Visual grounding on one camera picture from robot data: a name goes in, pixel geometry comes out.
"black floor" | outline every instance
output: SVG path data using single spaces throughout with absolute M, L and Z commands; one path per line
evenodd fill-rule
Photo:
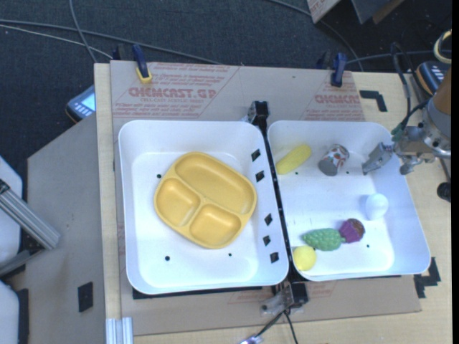
M 307 10 L 306 0 L 278 1 Z M 144 48 L 148 61 L 164 62 L 314 68 L 327 50 L 355 59 L 343 39 L 360 58 L 387 54 L 392 42 L 408 52 L 431 52 L 452 27 L 452 0 L 405 0 L 379 24 L 360 24 L 350 0 L 317 24 L 266 0 L 73 0 L 73 5 L 82 29 L 118 37 L 85 35 L 90 46 L 108 56 L 122 38 L 201 58 Z M 0 0 L 0 24 L 81 42 L 74 31 L 38 25 L 74 29 L 69 6 L 69 0 Z M 65 106 L 93 83 L 93 60 L 79 45 L 8 27 L 0 27 L 0 53 L 0 156 L 18 169 L 73 126 Z M 416 66 L 433 56 L 411 58 Z M 109 60 L 99 53 L 95 59 Z M 368 72 L 394 71 L 390 57 L 361 65 Z

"white ball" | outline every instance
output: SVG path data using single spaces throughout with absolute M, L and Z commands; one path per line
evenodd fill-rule
M 382 193 L 373 193 L 365 202 L 365 212 L 368 220 L 382 218 L 389 208 L 389 200 Z

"yellow divided plate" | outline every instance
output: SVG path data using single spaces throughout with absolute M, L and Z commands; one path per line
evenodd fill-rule
M 183 155 L 156 189 L 154 206 L 172 229 L 200 246 L 219 249 L 233 242 L 257 203 L 242 174 L 205 153 Z

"wooden table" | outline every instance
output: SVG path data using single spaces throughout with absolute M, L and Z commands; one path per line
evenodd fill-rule
M 358 90 L 377 90 L 386 101 L 388 112 L 379 112 L 374 100 L 362 100 L 365 118 L 381 123 L 388 130 L 404 117 L 406 100 L 396 74 L 354 73 Z M 101 221 L 105 283 L 105 314 L 120 319 L 120 283 L 118 238 L 116 229 L 115 176 L 113 172 L 113 132 L 110 101 L 110 65 L 95 66 L 97 98 L 98 157 L 100 169 Z M 417 213 L 435 257 L 441 282 L 427 287 L 427 298 L 421 299 L 421 312 L 403 315 L 356 317 L 341 320 L 296 322 L 299 343 L 438 343 L 453 341 L 452 326 L 452 258 L 451 205 L 441 200 L 437 186 L 445 181 L 438 161 L 423 164 L 407 175 Z M 171 343 L 240 343 L 257 333 L 260 327 L 194 331 L 161 335 L 136 336 L 136 344 Z M 274 325 L 263 334 L 264 343 L 293 343 L 286 324 Z

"yellow toy lemon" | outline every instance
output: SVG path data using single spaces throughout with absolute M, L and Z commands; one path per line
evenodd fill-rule
M 293 261 L 298 270 L 309 270 L 316 263 L 317 255 L 311 246 L 299 246 L 293 250 Z

